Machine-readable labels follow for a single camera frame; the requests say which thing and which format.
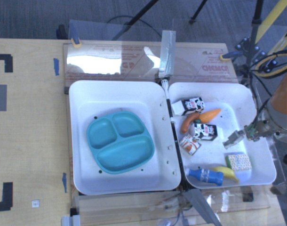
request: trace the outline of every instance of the blue tape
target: blue tape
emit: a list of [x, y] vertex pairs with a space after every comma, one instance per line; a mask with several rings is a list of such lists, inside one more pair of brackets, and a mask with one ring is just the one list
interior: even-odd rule
[[63, 172], [62, 182], [63, 182], [63, 186], [64, 186], [64, 191], [65, 191], [65, 193], [67, 193], [67, 188], [66, 188], [66, 173], [65, 173], [65, 172]]
[[59, 60], [57, 58], [54, 58], [54, 70], [56, 76], [59, 75]]

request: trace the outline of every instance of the brown sausage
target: brown sausage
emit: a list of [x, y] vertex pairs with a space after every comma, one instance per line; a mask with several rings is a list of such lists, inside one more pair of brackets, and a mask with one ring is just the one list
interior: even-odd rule
[[199, 114], [198, 112], [194, 112], [194, 113], [188, 115], [188, 116], [185, 118], [185, 120], [184, 120], [184, 122], [182, 123], [182, 125], [181, 125], [181, 132], [182, 132], [182, 133], [186, 133], [186, 132], [188, 131], [188, 129], [189, 129], [190, 123], [191, 123], [192, 121], [198, 119], [198, 118], [199, 118], [199, 115], [200, 115], [200, 114]]

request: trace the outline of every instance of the white square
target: white square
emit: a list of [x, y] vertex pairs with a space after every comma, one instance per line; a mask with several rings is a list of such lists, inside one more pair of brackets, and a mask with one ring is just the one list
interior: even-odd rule
[[32, 200], [32, 208], [38, 208], [40, 207], [40, 200]]

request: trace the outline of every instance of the black corner marking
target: black corner marking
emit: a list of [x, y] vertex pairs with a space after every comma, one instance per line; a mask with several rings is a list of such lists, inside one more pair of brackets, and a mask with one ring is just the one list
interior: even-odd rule
[[4, 60], [4, 72], [13, 72], [13, 57], [10, 54], [0, 54], [0, 60]]
[[13, 206], [13, 183], [3, 183], [2, 201], [0, 202], [0, 211], [11, 210]]

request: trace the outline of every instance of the white plastic tray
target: white plastic tray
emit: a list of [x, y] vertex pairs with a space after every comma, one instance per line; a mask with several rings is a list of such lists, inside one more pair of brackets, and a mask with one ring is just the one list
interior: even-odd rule
[[[236, 83], [186, 83], [177, 82], [169, 87], [171, 103], [183, 98], [201, 97], [205, 102], [205, 110], [221, 108], [221, 112], [208, 124], [222, 129], [223, 134], [213, 141], [201, 141], [202, 146], [191, 156], [180, 148], [184, 168], [197, 170], [199, 168], [211, 169], [214, 166], [226, 166], [225, 156], [229, 153], [247, 153], [252, 169], [235, 172], [239, 182], [224, 178], [222, 186], [204, 183], [196, 178], [188, 177], [188, 182], [196, 188], [214, 188], [247, 185], [265, 185], [275, 180], [276, 169], [265, 138], [257, 142], [249, 141], [245, 137], [237, 145], [225, 149], [223, 142], [235, 130], [243, 129], [249, 125], [255, 115], [256, 108], [251, 91]], [[186, 116], [174, 115], [178, 141], [181, 134], [180, 127]]]
[[[175, 189], [181, 181], [164, 90], [153, 82], [77, 81], [69, 89], [73, 180], [83, 194], [112, 194]], [[86, 139], [95, 117], [130, 111], [145, 124], [153, 157], [139, 168], [109, 174], [98, 167]]]

